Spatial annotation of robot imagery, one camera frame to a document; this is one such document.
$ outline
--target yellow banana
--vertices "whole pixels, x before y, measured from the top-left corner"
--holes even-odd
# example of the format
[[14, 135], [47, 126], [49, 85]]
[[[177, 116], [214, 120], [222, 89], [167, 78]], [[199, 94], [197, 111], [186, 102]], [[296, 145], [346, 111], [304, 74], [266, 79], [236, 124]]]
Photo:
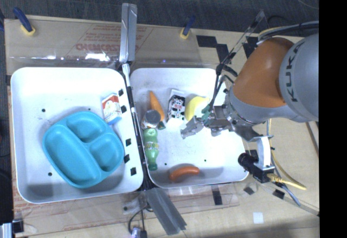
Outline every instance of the yellow banana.
[[196, 96], [193, 97], [185, 107], [184, 115], [186, 120], [191, 120], [195, 114], [195, 110], [201, 106], [204, 102], [208, 102], [210, 99], [208, 97]]

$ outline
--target toy sausage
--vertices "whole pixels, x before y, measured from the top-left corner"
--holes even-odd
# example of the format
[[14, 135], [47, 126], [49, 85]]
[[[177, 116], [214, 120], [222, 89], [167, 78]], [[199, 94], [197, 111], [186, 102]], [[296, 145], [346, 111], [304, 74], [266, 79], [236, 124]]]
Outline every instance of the toy sausage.
[[192, 175], [197, 175], [199, 174], [200, 172], [200, 169], [196, 166], [184, 166], [184, 167], [181, 167], [181, 168], [178, 168], [176, 170], [174, 170], [169, 178], [171, 181], [176, 181], [176, 179], [182, 175], [186, 175], [186, 174], [192, 174]]

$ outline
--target plastic bottle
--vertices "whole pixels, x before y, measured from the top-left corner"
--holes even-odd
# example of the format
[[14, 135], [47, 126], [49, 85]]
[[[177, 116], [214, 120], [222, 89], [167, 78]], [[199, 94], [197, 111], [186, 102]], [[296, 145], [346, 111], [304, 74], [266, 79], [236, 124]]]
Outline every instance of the plastic bottle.
[[158, 132], [155, 128], [147, 128], [143, 131], [145, 155], [148, 162], [148, 169], [150, 171], [155, 171], [158, 168], [156, 163], [156, 160], [159, 154], [159, 145], [158, 145], [157, 136], [158, 136]]

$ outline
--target blue divided tray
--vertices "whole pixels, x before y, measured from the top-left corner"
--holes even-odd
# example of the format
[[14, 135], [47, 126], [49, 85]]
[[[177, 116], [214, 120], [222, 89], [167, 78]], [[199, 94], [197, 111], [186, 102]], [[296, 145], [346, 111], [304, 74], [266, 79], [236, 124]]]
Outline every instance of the blue divided tray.
[[100, 183], [124, 159], [119, 137], [92, 112], [76, 112], [63, 118], [47, 130], [42, 142], [54, 169], [77, 188]]

